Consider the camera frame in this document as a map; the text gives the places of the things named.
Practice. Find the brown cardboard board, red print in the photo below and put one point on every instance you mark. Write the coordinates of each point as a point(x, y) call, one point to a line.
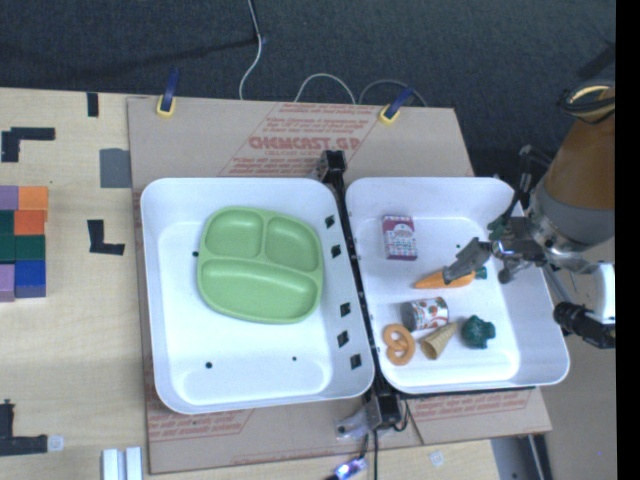
point(200, 143)

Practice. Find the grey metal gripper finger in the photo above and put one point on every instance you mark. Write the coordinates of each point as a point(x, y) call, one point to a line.
point(467, 258)
point(511, 270)

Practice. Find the white plastic tray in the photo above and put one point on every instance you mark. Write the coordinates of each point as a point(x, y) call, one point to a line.
point(480, 363)
point(250, 368)

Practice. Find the black cylinder on white bracket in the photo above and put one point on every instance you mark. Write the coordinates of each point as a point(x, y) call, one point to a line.
point(582, 320)

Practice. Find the orange cube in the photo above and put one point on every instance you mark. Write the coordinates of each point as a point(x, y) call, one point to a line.
point(33, 198)
point(30, 223)

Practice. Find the red and white carton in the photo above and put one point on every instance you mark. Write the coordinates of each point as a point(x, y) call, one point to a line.
point(399, 238)

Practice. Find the green broccoli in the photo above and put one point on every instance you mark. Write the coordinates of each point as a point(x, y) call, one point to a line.
point(477, 332)

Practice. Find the blue cube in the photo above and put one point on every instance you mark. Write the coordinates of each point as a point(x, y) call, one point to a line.
point(30, 275)

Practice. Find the green divided plate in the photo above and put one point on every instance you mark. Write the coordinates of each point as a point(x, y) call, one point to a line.
point(260, 278)

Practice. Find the small can with red print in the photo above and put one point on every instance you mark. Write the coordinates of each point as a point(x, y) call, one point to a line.
point(427, 313)

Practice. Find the purple cube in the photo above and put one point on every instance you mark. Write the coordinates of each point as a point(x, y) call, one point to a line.
point(8, 198)
point(6, 282)

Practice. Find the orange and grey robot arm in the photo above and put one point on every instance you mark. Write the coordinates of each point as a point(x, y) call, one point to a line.
point(580, 178)

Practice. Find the orange carrot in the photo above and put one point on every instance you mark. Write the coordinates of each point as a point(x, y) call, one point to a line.
point(430, 281)

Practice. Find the orange pretzel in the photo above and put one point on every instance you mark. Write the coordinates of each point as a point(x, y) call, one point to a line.
point(398, 353)

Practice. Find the green cube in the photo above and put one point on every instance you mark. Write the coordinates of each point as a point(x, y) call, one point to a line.
point(6, 223)
point(30, 247)
point(7, 248)

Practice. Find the white block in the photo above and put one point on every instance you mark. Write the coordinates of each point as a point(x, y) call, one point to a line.
point(111, 464)
point(134, 463)

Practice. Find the tan ice cream cone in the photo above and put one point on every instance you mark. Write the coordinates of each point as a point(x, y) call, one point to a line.
point(436, 344)

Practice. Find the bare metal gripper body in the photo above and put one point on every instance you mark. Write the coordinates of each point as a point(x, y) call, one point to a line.
point(525, 243)

